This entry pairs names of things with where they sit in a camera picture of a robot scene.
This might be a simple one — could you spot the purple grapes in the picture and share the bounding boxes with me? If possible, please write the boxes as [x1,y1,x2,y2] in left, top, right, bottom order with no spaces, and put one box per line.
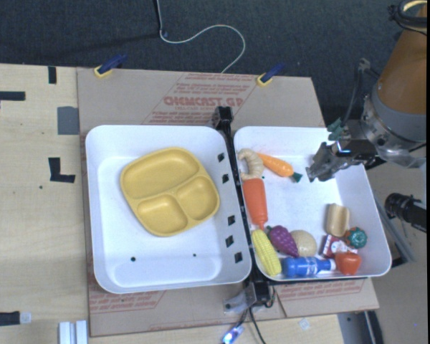
[265,224,300,259]

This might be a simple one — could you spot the red and white carton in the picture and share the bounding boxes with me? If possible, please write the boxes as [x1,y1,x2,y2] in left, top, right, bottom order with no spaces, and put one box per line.
[320,234,359,259]

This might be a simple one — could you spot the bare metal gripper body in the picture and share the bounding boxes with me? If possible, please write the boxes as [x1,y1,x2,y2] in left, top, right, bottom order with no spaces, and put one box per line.
[338,98,427,170]

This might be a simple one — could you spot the beige bread bun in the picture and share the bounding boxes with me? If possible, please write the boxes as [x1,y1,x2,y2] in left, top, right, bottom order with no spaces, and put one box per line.
[325,202,351,238]

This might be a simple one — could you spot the yellow divided plate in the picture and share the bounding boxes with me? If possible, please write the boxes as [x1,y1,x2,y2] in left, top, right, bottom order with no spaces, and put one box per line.
[119,146,221,238]

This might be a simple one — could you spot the yellow corn cob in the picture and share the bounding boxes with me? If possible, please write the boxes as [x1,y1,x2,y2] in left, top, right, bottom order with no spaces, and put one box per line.
[251,229,283,278]

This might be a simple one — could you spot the brown cardboard board red print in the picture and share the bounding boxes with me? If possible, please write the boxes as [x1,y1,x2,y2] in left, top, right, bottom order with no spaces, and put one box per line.
[76,67,380,338]

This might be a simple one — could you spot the beige round bread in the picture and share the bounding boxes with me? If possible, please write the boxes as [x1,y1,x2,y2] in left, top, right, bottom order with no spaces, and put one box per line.
[290,229,318,258]

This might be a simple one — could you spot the orange bell pepper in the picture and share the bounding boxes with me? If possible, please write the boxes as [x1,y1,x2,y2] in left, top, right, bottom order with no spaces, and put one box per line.
[334,251,363,277]

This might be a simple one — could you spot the black cylinder on white bracket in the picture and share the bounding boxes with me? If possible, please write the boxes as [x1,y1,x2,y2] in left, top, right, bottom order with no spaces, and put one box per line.
[384,191,428,234]

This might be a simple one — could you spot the white plastic tray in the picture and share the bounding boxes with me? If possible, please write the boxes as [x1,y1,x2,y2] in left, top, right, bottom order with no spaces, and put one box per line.
[233,125,393,282]
[85,124,253,295]

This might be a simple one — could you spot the orange bottle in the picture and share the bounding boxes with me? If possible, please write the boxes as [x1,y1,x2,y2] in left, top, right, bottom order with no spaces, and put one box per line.
[242,177,269,231]

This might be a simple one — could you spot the orange carrot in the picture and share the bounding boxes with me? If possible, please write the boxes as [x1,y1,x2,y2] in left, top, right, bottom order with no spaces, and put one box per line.
[256,151,304,183]

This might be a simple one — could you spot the blue bottle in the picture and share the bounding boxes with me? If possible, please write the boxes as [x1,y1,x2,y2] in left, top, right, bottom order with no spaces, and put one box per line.
[280,256,337,279]

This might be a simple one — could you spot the thin black rod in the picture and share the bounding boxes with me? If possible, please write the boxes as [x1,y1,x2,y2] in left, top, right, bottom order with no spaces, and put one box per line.
[220,125,262,288]

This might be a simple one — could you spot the beige croissant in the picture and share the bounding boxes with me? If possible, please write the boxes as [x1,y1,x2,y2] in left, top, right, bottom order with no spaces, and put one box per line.
[236,148,266,181]

